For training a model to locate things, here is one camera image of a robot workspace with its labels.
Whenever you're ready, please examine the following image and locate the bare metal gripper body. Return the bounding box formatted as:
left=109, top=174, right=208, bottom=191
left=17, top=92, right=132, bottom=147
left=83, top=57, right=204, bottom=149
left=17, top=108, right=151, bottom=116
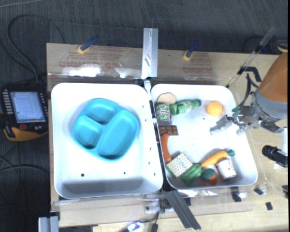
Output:
left=232, top=105, right=284, bottom=134

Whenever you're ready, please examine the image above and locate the orange ball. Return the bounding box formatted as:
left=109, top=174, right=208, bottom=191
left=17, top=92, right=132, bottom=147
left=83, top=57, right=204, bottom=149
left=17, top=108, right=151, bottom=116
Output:
left=207, top=101, right=224, bottom=117

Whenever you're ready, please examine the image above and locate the white plastic tray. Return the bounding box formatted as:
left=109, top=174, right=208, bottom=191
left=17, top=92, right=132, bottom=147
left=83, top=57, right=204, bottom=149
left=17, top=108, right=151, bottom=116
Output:
left=150, top=83, right=259, bottom=191
left=50, top=82, right=164, bottom=200

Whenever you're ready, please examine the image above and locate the orange carrot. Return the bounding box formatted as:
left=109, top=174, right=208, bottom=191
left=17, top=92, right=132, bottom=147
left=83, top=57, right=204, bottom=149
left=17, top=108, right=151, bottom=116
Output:
left=201, top=149, right=235, bottom=168

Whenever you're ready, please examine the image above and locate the white can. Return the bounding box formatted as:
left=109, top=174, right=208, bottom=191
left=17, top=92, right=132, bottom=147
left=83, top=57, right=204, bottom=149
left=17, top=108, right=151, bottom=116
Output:
left=216, top=158, right=238, bottom=181

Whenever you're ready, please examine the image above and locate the green bottle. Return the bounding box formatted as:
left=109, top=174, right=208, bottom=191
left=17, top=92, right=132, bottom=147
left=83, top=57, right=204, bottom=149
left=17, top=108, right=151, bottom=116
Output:
left=169, top=99, right=202, bottom=116

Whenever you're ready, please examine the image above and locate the red strawberry with green top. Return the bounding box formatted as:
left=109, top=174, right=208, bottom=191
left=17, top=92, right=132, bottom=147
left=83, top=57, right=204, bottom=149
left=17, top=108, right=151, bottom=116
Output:
left=200, top=168, right=218, bottom=186

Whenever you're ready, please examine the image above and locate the brown chocolate bar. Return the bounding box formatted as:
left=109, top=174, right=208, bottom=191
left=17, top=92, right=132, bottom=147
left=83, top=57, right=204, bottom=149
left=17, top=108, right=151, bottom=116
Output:
left=159, top=125, right=179, bottom=137

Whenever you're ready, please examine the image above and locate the green vegetable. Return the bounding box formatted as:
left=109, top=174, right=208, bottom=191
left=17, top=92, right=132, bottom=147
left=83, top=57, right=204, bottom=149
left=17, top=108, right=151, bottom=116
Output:
left=180, top=163, right=203, bottom=187

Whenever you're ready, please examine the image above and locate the yellow green patterned carton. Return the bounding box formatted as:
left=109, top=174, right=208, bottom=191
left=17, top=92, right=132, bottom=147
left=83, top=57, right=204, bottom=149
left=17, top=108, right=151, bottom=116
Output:
left=166, top=152, right=193, bottom=179

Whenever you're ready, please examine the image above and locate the orange sausage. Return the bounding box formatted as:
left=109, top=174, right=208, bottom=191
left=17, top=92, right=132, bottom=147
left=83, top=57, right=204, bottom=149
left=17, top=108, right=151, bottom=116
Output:
left=160, top=133, right=173, bottom=164

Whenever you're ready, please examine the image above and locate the green printed can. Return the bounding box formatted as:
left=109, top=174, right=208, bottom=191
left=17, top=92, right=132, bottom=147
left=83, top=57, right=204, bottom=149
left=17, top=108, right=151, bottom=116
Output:
left=155, top=103, right=172, bottom=127

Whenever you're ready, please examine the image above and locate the tan bread slice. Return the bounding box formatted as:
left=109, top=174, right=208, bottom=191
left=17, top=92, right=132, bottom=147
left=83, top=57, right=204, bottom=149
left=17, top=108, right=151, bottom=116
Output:
left=156, top=92, right=176, bottom=105

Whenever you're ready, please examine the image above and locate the blue divided plate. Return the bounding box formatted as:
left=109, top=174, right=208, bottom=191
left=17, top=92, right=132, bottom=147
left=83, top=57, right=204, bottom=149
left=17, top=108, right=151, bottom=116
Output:
left=71, top=97, right=140, bottom=163

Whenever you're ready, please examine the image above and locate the brown cardboard board red print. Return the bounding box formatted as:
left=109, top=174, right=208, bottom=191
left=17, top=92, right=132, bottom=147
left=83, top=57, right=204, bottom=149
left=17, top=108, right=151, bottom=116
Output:
left=46, top=42, right=289, bottom=228

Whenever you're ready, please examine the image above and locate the black cylinder on white bracket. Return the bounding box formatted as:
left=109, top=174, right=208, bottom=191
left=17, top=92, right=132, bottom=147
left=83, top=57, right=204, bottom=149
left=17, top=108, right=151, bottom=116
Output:
left=261, top=127, right=289, bottom=168

